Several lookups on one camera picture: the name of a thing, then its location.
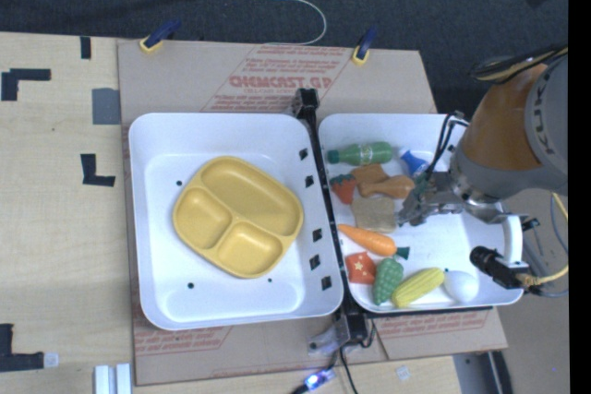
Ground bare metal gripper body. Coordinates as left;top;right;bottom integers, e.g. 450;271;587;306
416;171;505;223

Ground white plastic tray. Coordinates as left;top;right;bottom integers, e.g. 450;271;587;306
318;112;525;315
127;112;345;332

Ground brown chicken drumstick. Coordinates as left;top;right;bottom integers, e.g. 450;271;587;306
357;173;416;200
349;162;390;185

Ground tan bread slice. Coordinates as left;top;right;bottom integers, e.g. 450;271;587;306
350;195;399;234

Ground blue and white bottle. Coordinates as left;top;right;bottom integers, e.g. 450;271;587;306
397;146;431;179

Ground orange carrot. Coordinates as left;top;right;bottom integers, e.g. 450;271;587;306
336;222;412;260

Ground red strawberry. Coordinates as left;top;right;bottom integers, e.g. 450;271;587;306
328;173;358;206

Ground yellow corn cob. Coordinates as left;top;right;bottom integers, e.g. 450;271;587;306
391;267;446;309

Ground green grapes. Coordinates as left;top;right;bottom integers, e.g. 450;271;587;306
371;257;404;307

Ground green bottle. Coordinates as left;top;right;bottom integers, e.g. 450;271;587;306
326;140;395;168

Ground red carton with yellow star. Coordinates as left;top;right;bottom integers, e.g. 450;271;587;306
344;251;378;286

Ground white egg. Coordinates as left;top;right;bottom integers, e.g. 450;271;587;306
442;269;481;304

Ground yellow divided plate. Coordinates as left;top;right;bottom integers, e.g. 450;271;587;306
172;155;306;281

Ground brown cardboard board red print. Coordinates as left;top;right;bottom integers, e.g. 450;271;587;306
115;39;510;387

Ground black cylinder on white bracket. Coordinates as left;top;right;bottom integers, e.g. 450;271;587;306
469;213;533;291

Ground black block with thin wires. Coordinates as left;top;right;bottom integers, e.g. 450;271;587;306
292;88;321;120
331;307;376;348

